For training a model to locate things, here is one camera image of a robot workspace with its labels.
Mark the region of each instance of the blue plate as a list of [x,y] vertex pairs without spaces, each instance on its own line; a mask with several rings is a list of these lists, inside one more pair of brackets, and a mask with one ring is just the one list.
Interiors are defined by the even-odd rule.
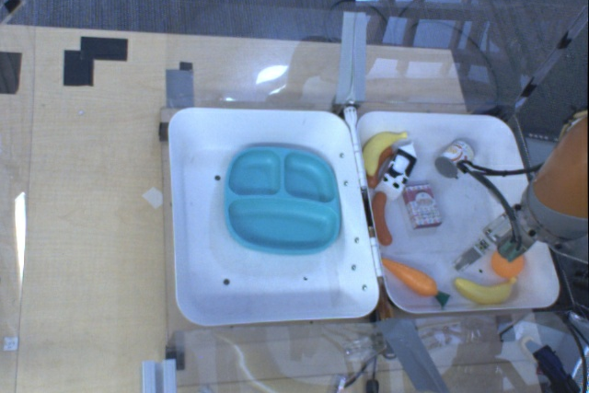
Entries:
[[340,233],[333,169],[299,149],[246,149],[227,172],[225,220],[231,236],[250,249],[289,255],[320,252]]

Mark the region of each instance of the orange fruit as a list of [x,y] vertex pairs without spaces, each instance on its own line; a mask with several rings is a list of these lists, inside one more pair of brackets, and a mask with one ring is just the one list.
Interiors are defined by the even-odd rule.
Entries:
[[517,277],[519,272],[524,269],[524,256],[519,256],[510,262],[495,251],[491,257],[491,267],[500,277],[506,279]]

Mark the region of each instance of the wooden surface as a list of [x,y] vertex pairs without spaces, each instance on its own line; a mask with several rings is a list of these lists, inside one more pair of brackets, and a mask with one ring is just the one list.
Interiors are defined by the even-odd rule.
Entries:
[[[9,257],[3,256],[0,328],[3,335],[19,328],[20,346],[17,370],[15,353],[0,357],[0,390],[14,390],[17,371],[19,393],[139,391],[141,362],[164,355],[173,296],[166,290],[163,209],[143,198],[162,190],[157,129],[166,69],[192,62],[195,93],[208,105],[263,100],[266,107],[304,102],[326,110],[339,46],[13,26],[1,33],[0,51],[24,56],[18,94],[0,96],[2,146],[11,149],[0,155],[0,170],[18,182],[7,185],[3,175],[0,196],[12,202],[28,184],[28,236],[18,326],[14,209],[4,206],[0,244]],[[79,50],[81,36],[128,39],[128,60],[96,61],[93,87],[64,87],[64,50]],[[369,55],[403,53],[381,48]],[[435,54],[445,64],[437,86],[430,88],[431,78],[397,77],[396,97],[433,101],[442,94],[464,111],[457,79],[446,73],[454,68],[451,56]],[[288,66],[285,76],[256,85],[260,71],[275,65]]]

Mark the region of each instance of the tin can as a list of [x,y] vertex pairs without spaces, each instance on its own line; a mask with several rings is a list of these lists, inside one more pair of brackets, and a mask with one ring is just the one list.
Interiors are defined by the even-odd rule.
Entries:
[[445,151],[435,159],[435,168],[444,177],[449,179],[458,178],[458,168],[456,165],[460,161],[472,161],[475,152],[472,146],[464,139],[456,139],[450,144]]

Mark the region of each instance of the banana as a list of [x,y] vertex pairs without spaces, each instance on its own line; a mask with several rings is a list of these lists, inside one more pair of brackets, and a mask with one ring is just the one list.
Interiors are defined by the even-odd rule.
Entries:
[[462,296],[479,305],[497,305],[509,298],[515,282],[517,279],[512,277],[507,282],[488,286],[457,277],[454,280],[454,287]]
[[364,169],[366,174],[369,176],[376,175],[378,171],[378,158],[382,152],[389,146],[394,144],[396,141],[401,139],[407,139],[407,133],[389,133],[383,132],[375,134],[368,142],[364,145],[362,151],[362,157],[364,159]]

